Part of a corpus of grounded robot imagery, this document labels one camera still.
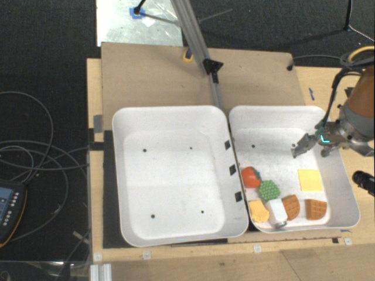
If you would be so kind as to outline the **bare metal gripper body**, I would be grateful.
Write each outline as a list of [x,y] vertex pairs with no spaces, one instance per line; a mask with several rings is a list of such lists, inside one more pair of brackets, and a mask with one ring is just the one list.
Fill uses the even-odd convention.
[[369,142],[374,139],[374,125],[363,125],[356,129],[345,120],[327,122],[320,121],[315,126],[317,143],[323,145],[336,145],[337,149],[351,149],[364,157],[374,157],[374,149]]

